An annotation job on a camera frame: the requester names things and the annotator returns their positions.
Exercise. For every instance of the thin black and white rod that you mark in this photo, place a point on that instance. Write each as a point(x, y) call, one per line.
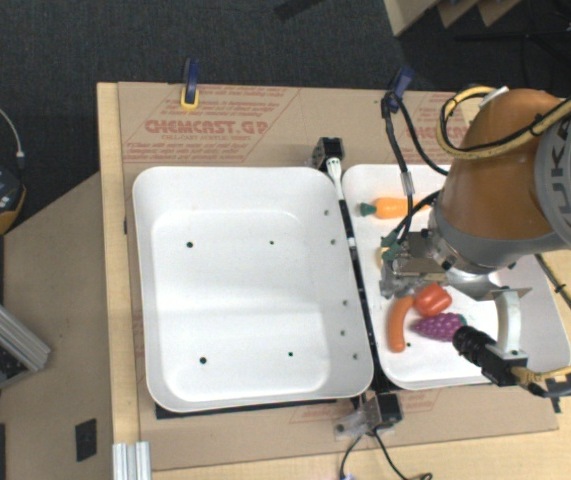
point(352, 248)

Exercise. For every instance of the red bell pepper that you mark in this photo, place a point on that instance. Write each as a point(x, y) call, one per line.
point(432, 300)

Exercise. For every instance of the black cylinder on white bracket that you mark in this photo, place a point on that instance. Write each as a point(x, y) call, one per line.
point(480, 349)

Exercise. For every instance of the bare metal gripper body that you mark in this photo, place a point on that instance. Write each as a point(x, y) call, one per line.
point(417, 255)

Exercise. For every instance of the purple grapes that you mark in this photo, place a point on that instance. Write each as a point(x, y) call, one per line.
point(437, 327)

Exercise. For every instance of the brown cardboard board red print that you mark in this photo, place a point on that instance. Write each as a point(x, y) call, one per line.
point(275, 118)

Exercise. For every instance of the orange sausage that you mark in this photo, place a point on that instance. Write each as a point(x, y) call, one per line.
point(397, 325)

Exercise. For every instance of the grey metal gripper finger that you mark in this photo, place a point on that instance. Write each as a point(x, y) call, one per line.
point(412, 286)
point(389, 284)

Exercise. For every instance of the white plastic tray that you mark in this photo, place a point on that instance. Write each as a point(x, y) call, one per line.
point(245, 288)
point(470, 368)

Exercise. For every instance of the orange carrot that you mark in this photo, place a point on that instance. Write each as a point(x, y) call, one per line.
point(390, 208)

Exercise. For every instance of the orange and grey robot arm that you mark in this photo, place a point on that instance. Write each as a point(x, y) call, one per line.
point(500, 188)

